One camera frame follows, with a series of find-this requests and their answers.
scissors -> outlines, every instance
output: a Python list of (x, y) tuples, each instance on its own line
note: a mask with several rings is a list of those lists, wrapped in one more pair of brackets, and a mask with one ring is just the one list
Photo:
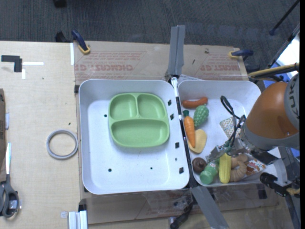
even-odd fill
[(0, 215), (6, 218), (12, 217), (17, 212), (19, 197), (10, 185), (10, 143), (5, 155), (6, 181), (0, 183)]

orange carrot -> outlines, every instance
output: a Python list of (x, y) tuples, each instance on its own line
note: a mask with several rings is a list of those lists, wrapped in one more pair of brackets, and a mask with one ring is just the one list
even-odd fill
[(196, 101), (189, 101), (189, 100), (184, 100), (182, 101), (182, 106), (186, 109), (195, 109), (200, 105), (204, 105), (208, 103), (208, 98), (207, 97), (202, 97), (199, 100)]
[(194, 125), (194, 120), (189, 116), (189, 111), (184, 110), (184, 128), (185, 128), (185, 133), (186, 137), (189, 140), (190, 144), (192, 145), (193, 148), (195, 148), (195, 125)]

gray carpet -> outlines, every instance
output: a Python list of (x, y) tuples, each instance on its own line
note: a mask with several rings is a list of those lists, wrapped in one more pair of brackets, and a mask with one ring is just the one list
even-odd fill
[(169, 43), (172, 26), (186, 26), (185, 44), (254, 51), (245, 64), (266, 68), (300, 22), (296, 0), (0, 0), (0, 40), (54, 42), (77, 30), (88, 41)]

yellow corn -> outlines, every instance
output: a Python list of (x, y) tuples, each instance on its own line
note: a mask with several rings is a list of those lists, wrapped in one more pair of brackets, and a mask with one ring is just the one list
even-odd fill
[(219, 158), (219, 179), (221, 183), (228, 183), (230, 180), (231, 158), (226, 153)]

white tray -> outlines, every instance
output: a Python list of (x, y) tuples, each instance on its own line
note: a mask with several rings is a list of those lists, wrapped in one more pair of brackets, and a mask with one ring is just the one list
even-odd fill
[[(204, 96), (208, 97), (207, 107), (209, 109), (209, 116), (205, 123), (200, 125), (200, 128), (207, 133), (207, 142), (202, 153), (196, 154), (190, 151), (191, 160), (196, 157), (201, 157), (206, 160), (206, 156), (214, 149), (215, 146), (225, 143), (228, 140), (225, 132), (220, 126), (220, 122), (231, 117), (231, 114), (225, 109), (220, 101), (220, 97), (225, 96), (231, 106), (233, 107), (236, 116), (250, 113), (254, 103), (261, 94), (258, 86), (249, 81), (203, 81), (203, 80), (187, 80), (178, 85), (178, 94), (180, 101), (183, 100), (198, 100)], [(193, 117), (195, 110), (188, 109), (190, 116)], [(280, 157), (278, 149), (270, 151), (276, 157)], [(264, 170), (277, 177), (274, 165), (269, 165)], [(214, 178), (213, 183), (203, 184), (199, 178), (199, 174), (194, 172), (194, 177), (199, 184), (207, 187), (218, 187), (236, 184), (259, 183), (259, 176), (261, 173), (251, 175), (239, 182), (230, 182), (223, 184), (219, 177)]]
[[(117, 94), (131, 92), (152, 93), (163, 100), (170, 123), (170, 136), (164, 144), (127, 148), (112, 140), (107, 116), (109, 102)], [(80, 85), (79, 100), (82, 179), (89, 192), (105, 195), (181, 189), (187, 185), (187, 158), (176, 99), (169, 83), (161, 80), (87, 80)]]

